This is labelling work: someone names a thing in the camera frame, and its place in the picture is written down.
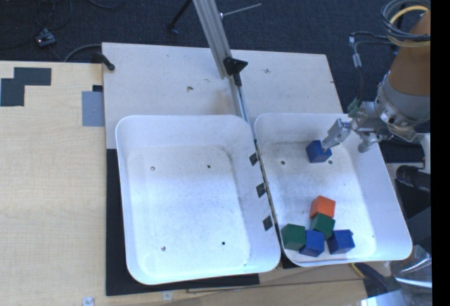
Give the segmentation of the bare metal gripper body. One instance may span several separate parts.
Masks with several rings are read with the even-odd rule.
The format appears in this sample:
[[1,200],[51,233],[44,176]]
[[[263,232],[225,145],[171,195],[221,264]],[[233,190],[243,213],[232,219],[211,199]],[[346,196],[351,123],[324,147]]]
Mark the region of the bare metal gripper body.
[[406,142],[421,142],[429,132],[419,132],[422,124],[401,112],[388,101],[363,101],[352,118],[352,130],[363,142],[381,142],[397,137]]

